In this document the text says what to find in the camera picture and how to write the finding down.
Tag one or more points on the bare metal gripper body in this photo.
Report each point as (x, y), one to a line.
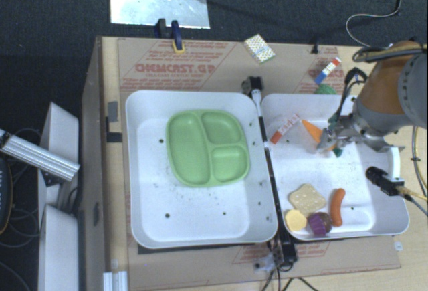
(354, 132)

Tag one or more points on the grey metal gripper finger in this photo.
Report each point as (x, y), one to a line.
(328, 134)
(321, 144)

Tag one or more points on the orange carrot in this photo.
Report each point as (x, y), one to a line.
(311, 128)

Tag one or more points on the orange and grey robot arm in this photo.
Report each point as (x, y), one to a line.
(381, 95)

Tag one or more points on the white plastic tray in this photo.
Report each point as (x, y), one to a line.
(307, 169)
(200, 209)

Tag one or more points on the white and orange packet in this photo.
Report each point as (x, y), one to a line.
(284, 129)

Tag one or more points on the green broccoli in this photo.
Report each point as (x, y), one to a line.
(325, 89)

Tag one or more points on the thin black and white rod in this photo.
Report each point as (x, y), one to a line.
(267, 146)

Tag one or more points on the tan bread slice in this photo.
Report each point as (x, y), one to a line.
(306, 199)

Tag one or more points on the red white blue stick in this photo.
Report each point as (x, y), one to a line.
(327, 70)

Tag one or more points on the orange sausage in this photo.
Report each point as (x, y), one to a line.
(337, 207)

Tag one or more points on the purple grapes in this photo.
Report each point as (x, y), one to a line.
(319, 224)

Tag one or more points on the yellow biscuit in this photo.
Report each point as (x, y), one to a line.
(295, 220)

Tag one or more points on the white carton with yellow print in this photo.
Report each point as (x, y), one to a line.
(259, 48)

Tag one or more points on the brown cardboard board red print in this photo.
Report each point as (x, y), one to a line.
(214, 65)

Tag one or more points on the green divided plate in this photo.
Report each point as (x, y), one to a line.
(187, 146)

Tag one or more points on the black cylinder on white bracket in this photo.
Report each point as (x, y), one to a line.
(381, 179)

